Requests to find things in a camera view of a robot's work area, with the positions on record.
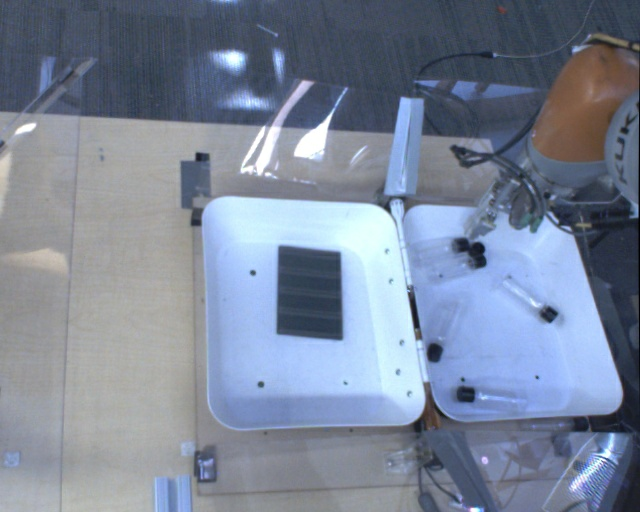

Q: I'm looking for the thin black and white rod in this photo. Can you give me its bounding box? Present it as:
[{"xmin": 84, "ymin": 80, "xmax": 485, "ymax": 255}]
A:
[{"xmin": 389, "ymin": 197, "xmax": 432, "ymax": 432}]

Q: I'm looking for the dark grey ribbed rectangular pad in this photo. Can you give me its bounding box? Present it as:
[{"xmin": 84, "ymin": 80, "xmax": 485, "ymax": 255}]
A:
[{"xmin": 276, "ymin": 244, "xmax": 345, "ymax": 342}]

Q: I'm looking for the clear plastic bottle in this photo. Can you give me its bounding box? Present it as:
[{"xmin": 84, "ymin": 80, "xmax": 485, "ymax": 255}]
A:
[{"xmin": 383, "ymin": 446, "xmax": 432, "ymax": 474}]

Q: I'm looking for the white plastic tray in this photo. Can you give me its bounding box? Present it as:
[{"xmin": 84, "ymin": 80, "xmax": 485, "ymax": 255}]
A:
[
  {"xmin": 402, "ymin": 203, "xmax": 625, "ymax": 424},
  {"xmin": 200, "ymin": 195, "xmax": 428, "ymax": 432}
]

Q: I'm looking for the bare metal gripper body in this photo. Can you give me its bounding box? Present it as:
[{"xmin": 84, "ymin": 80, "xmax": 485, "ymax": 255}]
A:
[{"xmin": 480, "ymin": 178, "xmax": 534, "ymax": 231}]

